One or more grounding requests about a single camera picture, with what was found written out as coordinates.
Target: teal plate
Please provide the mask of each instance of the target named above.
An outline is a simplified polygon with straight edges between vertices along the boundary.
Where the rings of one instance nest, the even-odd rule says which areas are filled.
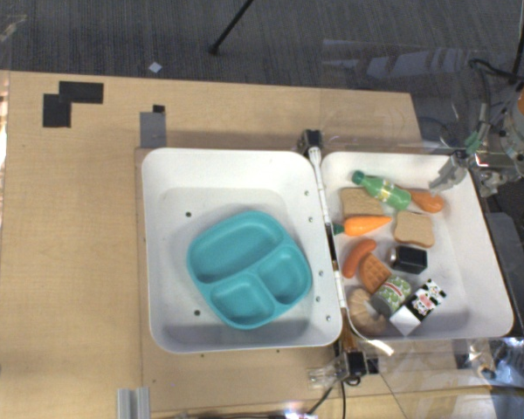
[[[237,214],[196,237],[187,266],[210,308],[243,330],[291,309],[313,283],[303,252],[273,217],[260,211]]]

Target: gray carpet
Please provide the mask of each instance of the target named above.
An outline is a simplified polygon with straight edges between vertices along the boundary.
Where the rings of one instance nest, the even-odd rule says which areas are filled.
[[[294,86],[321,84],[325,38],[512,54],[521,14],[521,0],[257,0],[209,56],[243,1],[0,0],[0,14],[28,16],[15,70]]]

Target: toy bottle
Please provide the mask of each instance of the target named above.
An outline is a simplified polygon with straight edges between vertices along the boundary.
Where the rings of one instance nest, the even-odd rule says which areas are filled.
[[[379,177],[367,177],[361,171],[355,171],[351,177],[353,183],[363,186],[374,198],[385,202],[396,210],[405,210],[411,202],[411,194]]]

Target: toy carrot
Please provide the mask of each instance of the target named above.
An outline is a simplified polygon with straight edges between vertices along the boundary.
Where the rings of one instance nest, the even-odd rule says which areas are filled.
[[[345,233],[348,236],[361,236],[386,225],[392,220],[390,216],[354,216],[343,225],[334,224],[334,234]]]
[[[359,262],[366,255],[376,248],[376,242],[373,239],[363,239],[348,254],[347,259],[341,268],[341,274],[344,278],[352,278],[359,267]]]
[[[433,196],[427,190],[406,189],[411,194],[411,201],[428,213],[438,213],[444,206],[445,200],[441,196]]]

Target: can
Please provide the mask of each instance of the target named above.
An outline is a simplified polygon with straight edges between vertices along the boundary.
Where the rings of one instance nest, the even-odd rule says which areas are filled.
[[[371,297],[370,304],[378,313],[390,318],[410,295],[410,283],[399,276],[391,276]]]

